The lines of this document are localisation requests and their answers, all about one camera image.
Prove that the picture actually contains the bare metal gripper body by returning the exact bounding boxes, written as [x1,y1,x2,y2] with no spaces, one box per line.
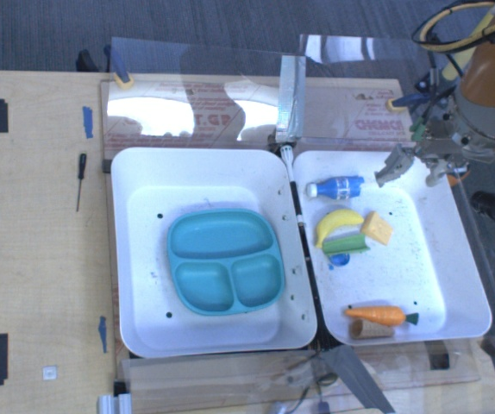
[414,117,495,168]

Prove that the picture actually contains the blue bottle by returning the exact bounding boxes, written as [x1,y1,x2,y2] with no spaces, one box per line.
[305,175,367,202]

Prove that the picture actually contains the yellow cheese wedge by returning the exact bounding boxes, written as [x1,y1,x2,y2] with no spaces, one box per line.
[360,210,394,247]

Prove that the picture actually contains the brown cardboard board red print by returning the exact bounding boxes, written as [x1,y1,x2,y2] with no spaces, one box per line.
[99,74,490,387]

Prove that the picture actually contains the white plastic tray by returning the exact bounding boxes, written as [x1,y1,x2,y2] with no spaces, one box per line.
[110,146,319,359]
[291,149,493,348]

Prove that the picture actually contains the yellow banana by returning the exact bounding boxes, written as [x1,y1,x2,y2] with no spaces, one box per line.
[314,207,366,250]

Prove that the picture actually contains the green celery stick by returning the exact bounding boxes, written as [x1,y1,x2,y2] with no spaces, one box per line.
[321,232,372,257]

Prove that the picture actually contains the orange carrot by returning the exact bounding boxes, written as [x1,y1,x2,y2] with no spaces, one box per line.
[343,304,421,329]

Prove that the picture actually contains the blue divided plate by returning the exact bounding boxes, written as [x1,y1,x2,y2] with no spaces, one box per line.
[166,207,285,317]

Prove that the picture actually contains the black screwdriver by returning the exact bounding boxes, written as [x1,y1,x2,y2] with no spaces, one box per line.
[75,153,89,213]

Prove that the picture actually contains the black cylinder on white bracket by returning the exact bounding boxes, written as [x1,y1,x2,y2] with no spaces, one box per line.
[470,153,495,229]

